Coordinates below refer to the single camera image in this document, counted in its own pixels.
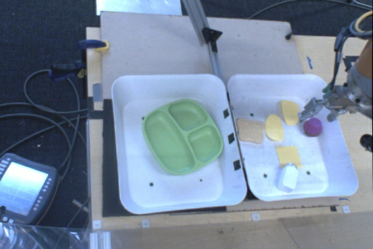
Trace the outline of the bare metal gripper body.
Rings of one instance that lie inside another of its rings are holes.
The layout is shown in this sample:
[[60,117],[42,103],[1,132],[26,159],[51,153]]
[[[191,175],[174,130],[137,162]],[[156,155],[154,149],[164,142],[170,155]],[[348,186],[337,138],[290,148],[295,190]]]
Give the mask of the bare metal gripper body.
[[372,114],[372,85],[334,85],[323,92],[322,104],[335,114]]

